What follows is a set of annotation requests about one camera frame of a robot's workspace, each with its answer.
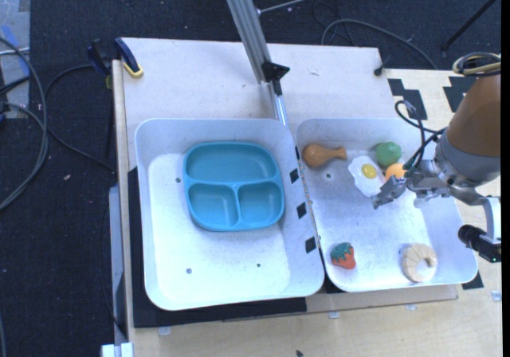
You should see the black cylinder on white bracket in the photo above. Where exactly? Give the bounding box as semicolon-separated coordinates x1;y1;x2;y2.
457;195;502;265

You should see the orange ball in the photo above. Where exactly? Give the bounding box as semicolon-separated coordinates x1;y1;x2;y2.
384;163;408;182

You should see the blue divided plate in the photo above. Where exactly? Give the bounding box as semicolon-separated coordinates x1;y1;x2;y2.
182;141;286;233

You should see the beige croissant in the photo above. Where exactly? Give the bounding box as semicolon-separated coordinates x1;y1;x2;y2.
400;242;438;283

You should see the green apple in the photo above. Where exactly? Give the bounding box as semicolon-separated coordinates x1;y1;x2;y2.
375;141;402;168

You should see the white plastic tray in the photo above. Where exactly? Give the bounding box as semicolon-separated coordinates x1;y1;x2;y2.
295;117;479;293
134;117;326;312

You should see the brown chicken drumstick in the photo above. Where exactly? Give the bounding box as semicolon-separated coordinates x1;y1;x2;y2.
302;143;348;168

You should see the thin black and white rod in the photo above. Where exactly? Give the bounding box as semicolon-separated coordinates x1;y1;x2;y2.
272;92;322;255

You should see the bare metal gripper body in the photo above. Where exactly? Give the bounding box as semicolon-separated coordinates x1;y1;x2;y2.
406;159;456;197

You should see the red strawberry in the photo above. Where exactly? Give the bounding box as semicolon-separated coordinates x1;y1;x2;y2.
329;242;357;271

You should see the pale flat board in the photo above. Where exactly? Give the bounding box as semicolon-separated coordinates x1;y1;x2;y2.
119;37;459;315

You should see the white fried egg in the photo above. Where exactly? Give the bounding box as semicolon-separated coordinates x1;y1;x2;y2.
347;155;387;198

